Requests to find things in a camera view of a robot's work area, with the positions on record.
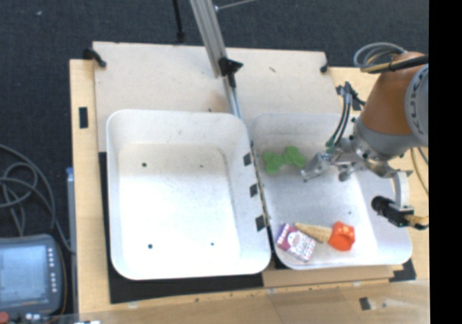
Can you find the tan ice cream cone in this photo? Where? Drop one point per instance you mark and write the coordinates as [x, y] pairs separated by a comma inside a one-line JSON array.
[[315, 231]]

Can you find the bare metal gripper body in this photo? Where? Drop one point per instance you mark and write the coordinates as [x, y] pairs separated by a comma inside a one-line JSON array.
[[355, 158]]

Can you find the green broccoli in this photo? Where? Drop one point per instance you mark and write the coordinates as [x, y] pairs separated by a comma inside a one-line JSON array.
[[279, 161]]

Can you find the pale wood board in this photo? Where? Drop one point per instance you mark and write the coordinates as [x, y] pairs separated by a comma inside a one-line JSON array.
[[162, 77]]

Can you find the orange red cup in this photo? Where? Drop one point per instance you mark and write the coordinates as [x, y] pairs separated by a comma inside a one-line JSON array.
[[343, 236]]

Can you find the purple and white carton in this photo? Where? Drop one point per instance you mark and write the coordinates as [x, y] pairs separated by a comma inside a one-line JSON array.
[[296, 243]]

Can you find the white plastic tray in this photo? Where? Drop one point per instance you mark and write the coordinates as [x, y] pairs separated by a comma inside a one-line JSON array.
[[317, 200], [180, 200]]

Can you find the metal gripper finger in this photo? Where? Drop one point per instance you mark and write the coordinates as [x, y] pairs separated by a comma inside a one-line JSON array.
[[314, 168], [345, 172]]

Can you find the black cylinder on white bracket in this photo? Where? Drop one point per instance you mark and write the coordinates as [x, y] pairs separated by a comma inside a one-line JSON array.
[[390, 209]]

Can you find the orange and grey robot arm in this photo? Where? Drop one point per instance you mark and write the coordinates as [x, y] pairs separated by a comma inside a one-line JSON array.
[[391, 106]]

